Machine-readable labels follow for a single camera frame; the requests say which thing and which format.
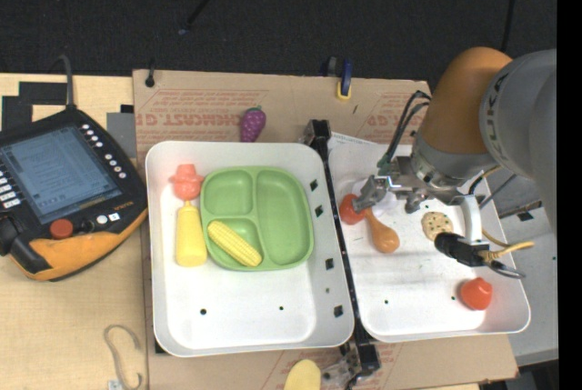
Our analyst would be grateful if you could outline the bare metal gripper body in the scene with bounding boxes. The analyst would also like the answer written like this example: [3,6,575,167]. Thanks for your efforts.
[386,155,463,199]

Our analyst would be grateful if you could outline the red toy tomato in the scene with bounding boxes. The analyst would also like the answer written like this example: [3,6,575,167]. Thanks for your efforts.
[338,193,367,226]

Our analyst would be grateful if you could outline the beige chocolate chip biscuit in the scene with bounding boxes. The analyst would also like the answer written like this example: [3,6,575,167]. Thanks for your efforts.
[420,211,455,242]

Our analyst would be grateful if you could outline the brown toy chicken drumstick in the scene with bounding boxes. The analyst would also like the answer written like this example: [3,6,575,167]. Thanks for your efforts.
[363,206,402,255]

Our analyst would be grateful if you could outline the thin black rod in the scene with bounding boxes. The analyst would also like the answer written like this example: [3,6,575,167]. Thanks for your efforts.
[313,136,373,349]

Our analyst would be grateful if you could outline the white plastic tray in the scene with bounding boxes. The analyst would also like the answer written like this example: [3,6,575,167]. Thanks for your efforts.
[145,140,356,358]
[327,140,533,344]

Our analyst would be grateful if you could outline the green divided plate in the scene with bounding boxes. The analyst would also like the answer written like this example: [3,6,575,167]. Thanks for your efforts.
[199,165,316,273]

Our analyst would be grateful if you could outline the orange-red toy pepper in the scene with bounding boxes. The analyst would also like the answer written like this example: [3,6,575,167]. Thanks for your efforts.
[458,276,495,312]

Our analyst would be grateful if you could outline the brown cardboard board red print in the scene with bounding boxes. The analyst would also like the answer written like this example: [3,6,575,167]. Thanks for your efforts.
[131,68,520,390]

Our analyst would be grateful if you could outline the purple toy grapes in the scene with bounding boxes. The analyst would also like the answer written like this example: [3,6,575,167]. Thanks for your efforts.
[239,105,267,144]

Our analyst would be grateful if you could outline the yellow toy corn cob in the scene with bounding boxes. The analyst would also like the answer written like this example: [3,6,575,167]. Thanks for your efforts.
[206,220,264,268]

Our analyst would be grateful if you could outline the pink hat-shaped toy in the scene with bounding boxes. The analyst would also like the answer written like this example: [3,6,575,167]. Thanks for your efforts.
[168,163,206,202]

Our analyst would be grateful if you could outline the yellow mustard bottle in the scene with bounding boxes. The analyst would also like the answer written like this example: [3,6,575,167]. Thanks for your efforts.
[175,200,209,268]

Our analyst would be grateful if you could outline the pale yellow oval toy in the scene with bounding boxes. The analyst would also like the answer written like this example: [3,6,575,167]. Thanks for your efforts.
[283,358,323,390]

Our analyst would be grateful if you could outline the black cylinder on white bracket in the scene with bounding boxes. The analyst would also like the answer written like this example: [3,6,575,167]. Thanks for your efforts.
[433,194,493,268]

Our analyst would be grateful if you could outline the black block with wires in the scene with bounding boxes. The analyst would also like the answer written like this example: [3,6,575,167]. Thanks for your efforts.
[303,118,332,146]
[337,341,383,385]

